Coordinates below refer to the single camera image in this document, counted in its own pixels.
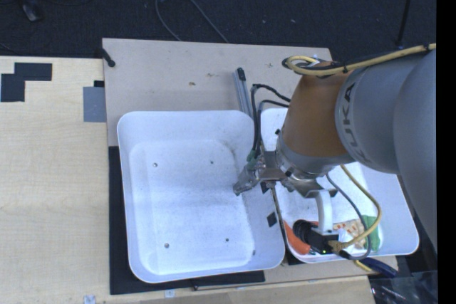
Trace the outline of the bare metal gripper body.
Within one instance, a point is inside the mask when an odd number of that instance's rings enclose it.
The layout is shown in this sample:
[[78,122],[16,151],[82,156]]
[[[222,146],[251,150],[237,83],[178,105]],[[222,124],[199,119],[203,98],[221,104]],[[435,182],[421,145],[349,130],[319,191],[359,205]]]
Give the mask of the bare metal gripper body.
[[289,192],[314,195],[323,187],[317,182],[327,173],[327,159],[293,151],[265,151],[257,156],[260,182],[280,182]]

